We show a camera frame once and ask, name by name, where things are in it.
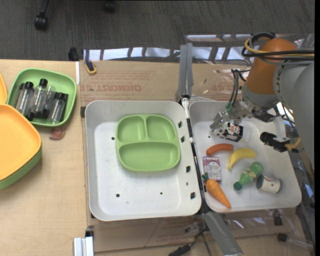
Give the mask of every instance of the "orange plate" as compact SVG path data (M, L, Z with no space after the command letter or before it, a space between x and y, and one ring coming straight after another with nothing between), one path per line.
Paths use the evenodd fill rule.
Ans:
M40 147L34 126L14 107L0 104L0 181L23 167Z
M0 104L1 103L5 104L7 101L7 97L8 97L8 94L7 94L5 82L0 73Z

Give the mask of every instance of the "stack of plates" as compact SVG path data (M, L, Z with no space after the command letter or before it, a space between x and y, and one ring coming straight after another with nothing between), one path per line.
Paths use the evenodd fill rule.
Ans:
M42 141L34 126L5 104L7 92L0 75L0 189L19 180L42 156Z

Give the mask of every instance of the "tin can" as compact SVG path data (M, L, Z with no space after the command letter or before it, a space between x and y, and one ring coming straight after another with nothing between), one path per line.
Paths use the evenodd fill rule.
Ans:
M278 193L281 187L280 179L260 174L256 179L256 188L258 190Z

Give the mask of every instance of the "green bottle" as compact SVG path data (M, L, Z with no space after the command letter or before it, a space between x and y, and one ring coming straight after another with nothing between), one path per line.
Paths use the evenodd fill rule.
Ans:
M250 167L244 170L241 175L239 181L233 184L235 190L241 190L242 186L245 184L250 184L252 181L259 176L264 170L264 167L259 162L253 162Z

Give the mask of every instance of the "robotic arm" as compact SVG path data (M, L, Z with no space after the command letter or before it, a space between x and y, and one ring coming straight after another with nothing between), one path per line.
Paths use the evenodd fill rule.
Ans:
M261 50L255 50L253 44L261 38L267 38L268 41ZM233 119L236 125L241 119L252 117L264 122L277 121L279 116L270 114L269 110L282 103L292 110L299 138L314 168L314 53L314 49L297 49L290 41L276 38L270 33L259 33L248 39L242 55L255 58L242 89L241 99L228 102L227 110L219 112L214 118L211 130L221 127L227 119ZM239 74L234 75L237 83ZM279 135L263 133L260 139L263 142L273 140L279 145L278 151L283 152L285 149L282 150L281 145L288 138Z

